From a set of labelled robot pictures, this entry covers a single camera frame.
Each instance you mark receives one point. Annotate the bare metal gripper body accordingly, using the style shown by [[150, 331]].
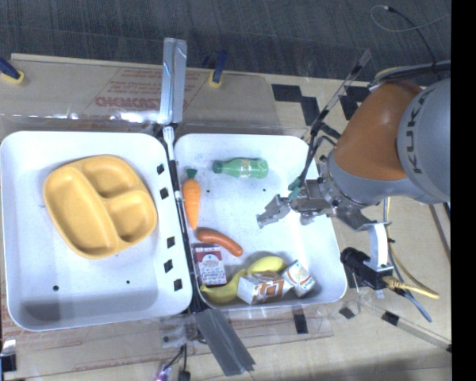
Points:
[[321, 201]]

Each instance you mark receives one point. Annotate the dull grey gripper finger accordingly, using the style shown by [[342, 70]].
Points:
[[279, 205], [266, 217]]

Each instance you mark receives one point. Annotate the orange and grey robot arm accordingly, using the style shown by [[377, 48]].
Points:
[[381, 141]]

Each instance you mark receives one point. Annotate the white plastic tray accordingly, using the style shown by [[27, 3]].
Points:
[[238, 212], [35, 232]]

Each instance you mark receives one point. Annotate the green plastic bottle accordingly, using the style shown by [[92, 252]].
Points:
[[246, 168]]

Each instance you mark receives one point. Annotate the orange sausage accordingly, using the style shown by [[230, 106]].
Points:
[[220, 240]]

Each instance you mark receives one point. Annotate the white and orange can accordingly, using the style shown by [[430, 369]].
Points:
[[299, 278]]

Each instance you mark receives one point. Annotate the orange and white carton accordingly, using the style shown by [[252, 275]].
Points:
[[262, 288]]

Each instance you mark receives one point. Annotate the red and white carton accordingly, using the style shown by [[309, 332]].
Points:
[[209, 266]]

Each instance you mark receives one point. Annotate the orange carrot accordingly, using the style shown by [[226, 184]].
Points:
[[191, 201]]

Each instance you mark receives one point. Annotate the yellow banana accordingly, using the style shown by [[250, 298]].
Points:
[[226, 290]]

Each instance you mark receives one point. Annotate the thin black and white rod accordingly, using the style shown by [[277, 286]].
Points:
[[170, 149]]

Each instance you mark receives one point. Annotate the yellow divided plate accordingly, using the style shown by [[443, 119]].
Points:
[[99, 208]]

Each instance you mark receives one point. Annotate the brown cardboard board red print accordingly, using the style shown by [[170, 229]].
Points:
[[103, 93]]

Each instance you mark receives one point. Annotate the black cylinder on white bracket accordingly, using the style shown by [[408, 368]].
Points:
[[361, 266]]

